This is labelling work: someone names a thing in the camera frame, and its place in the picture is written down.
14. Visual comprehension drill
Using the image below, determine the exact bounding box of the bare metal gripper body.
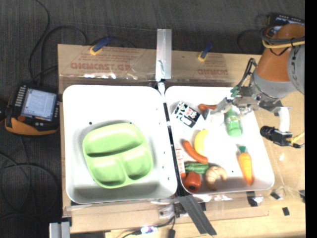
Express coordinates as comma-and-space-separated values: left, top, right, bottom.
226, 86, 284, 113

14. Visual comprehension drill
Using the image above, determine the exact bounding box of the green plastic bottle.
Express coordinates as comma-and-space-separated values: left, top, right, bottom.
224, 108, 243, 137

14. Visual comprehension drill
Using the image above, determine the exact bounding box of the small orange sausage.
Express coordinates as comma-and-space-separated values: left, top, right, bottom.
198, 103, 218, 113

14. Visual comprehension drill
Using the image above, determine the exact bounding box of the black and white cow carton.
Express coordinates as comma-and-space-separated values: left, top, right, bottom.
172, 101, 201, 128

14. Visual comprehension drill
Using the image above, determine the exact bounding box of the yellow banana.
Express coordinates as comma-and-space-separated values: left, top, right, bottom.
194, 128, 209, 156

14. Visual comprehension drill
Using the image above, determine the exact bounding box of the white plastic tray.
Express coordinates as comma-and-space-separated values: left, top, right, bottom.
164, 85, 275, 195
62, 84, 178, 205

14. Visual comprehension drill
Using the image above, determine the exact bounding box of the orange carrot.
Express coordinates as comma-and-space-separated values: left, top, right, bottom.
237, 145, 255, 185

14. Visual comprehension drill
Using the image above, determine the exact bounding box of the long orange sausage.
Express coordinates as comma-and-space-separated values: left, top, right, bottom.
182, 139, 209, 165

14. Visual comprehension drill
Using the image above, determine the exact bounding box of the white and red packet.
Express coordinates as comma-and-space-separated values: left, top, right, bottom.
174, 144, 186, 179

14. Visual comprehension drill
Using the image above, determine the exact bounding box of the tan croissant bread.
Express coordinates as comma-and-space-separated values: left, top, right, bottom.
205, 166, 228, 191

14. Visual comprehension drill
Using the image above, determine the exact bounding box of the red pepper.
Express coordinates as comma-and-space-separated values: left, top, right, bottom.
183, 171, 202, 192

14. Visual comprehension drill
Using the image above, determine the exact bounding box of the green divided plate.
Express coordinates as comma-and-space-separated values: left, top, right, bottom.
82, 122, 154, 189

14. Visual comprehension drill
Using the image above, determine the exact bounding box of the brown cardboard board red print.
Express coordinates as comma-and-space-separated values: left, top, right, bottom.
57, 43, 285, 219

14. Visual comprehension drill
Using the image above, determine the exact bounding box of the black cylinder on white bracket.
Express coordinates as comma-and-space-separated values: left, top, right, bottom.
260, 105, 293, 146

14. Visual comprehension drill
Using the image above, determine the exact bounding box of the black block with thin wires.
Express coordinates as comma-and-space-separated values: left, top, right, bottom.
172, 201, 186, 218

